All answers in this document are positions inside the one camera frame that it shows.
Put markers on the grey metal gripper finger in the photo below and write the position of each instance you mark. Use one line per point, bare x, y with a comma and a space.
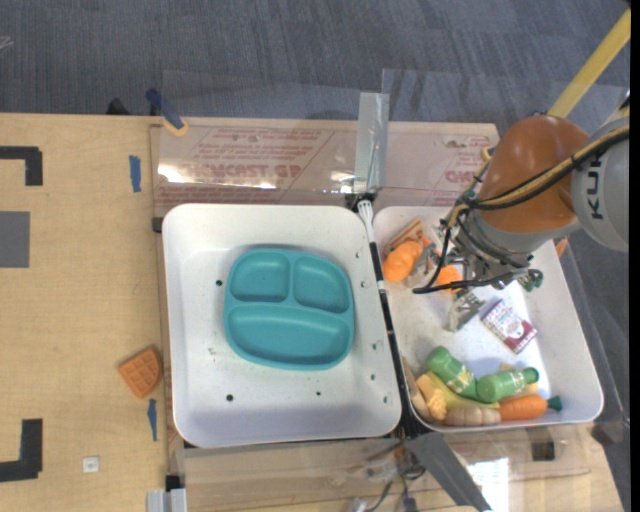
464, 310
423, 264

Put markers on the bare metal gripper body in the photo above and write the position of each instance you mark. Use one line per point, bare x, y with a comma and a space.
482, 255

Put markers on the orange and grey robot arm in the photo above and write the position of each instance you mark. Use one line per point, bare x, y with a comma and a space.
530, 165

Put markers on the orange toy pumpkin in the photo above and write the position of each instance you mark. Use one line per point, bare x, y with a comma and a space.
400, 260

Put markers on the small orange toy fruit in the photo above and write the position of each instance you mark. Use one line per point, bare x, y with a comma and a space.
451, 276

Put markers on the brown and white toy slice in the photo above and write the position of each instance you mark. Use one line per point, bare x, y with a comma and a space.
406, 232

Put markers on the red and white carton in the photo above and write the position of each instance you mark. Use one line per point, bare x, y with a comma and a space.
510, 326

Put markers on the thin black and white rod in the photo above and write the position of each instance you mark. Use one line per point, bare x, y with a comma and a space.
385, 300

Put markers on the green bottle with yellow label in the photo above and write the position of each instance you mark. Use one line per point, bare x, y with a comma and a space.
450, 370
505, 384

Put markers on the yellow banana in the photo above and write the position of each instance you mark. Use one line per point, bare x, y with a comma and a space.
457, 397

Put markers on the yellow toy fries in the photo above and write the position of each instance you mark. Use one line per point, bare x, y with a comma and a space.
436, 404

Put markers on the white plastic tray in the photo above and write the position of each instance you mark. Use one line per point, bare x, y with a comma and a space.
560, 350
200, 390

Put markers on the beige toy bread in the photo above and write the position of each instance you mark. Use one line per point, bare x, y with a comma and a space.
472, 416

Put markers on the orange toy carrot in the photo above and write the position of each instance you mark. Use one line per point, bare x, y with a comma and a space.
522, 407

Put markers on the teal divided plate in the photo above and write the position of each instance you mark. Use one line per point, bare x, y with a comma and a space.
287, 330

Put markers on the brown cardboard board red print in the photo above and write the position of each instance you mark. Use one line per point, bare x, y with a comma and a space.
250, 150

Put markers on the orange toy waffle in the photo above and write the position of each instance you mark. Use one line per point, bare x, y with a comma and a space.
141, 372

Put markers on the small white square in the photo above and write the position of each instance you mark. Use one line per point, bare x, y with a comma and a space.
90, 464

